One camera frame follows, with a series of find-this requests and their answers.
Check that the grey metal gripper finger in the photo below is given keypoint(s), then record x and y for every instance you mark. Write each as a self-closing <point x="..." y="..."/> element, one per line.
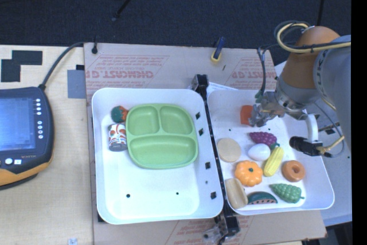
<point x="254" y="119"/>
<point x="263" y="121"/>

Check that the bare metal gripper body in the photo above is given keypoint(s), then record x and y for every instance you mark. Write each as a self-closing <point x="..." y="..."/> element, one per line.
<point x="275" y="106"/>

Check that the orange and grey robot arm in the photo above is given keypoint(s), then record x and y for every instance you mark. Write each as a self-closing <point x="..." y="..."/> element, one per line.
<point x="332" y="71"/>

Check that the orange toy carrot piece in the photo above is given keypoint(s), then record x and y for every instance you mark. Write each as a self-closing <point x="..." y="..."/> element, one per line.
<point x="245" y="116"/>

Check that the purple grapes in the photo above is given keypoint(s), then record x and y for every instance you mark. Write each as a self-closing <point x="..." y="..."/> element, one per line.
<point x="262" y="137"/>

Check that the white egg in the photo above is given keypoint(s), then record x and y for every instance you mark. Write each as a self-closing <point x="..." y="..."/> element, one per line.
<point x="259" y="152"/>

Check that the round tan biscuit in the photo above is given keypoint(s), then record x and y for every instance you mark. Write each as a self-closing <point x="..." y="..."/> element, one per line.
<point x="228" y="149"/>

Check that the yellow corn cob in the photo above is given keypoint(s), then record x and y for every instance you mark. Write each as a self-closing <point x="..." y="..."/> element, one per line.
<point x="273" y="162"/>

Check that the thin black rod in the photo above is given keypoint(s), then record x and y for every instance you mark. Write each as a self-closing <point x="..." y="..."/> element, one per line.
<point x="212" y="137"/>

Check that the orange pumpkin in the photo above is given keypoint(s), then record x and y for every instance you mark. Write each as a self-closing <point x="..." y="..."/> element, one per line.
<point x="248" y="173"/>

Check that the orange doughnut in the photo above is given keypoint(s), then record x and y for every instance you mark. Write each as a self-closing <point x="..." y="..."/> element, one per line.
<point x="288" y="176"/>

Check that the green grapes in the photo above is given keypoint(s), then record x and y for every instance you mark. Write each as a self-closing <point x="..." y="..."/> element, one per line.
<point x="286" y="192"/>

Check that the tan bread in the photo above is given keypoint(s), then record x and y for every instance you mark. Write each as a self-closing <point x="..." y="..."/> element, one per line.
<point x="235" y="193"/>

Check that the green watermelon slice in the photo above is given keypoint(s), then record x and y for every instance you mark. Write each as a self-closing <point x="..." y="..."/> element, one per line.
<point x="262" y="199"/>

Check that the white plastic tray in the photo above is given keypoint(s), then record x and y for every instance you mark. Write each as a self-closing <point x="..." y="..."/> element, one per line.
<point x="315" y="192"/>
<point x="155" y="195"/>

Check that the green divided plate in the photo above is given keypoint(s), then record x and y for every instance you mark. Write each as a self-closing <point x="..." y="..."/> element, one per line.
<point x="160" y="149"/>

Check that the brown cardboard board, red print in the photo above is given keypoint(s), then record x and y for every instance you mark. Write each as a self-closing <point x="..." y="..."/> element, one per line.
<point x="143" y="69"/>

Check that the green and orange toy fruit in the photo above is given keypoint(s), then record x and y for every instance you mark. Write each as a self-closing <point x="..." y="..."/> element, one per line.
<point x="118" y="114"/>

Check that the small white and orange can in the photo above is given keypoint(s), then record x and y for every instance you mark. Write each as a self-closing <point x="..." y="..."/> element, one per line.
<point x="117" y="137"/>

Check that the black cylinder on white bracket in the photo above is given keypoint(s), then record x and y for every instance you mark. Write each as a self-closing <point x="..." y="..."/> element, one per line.
<point x="304" y="147"/>

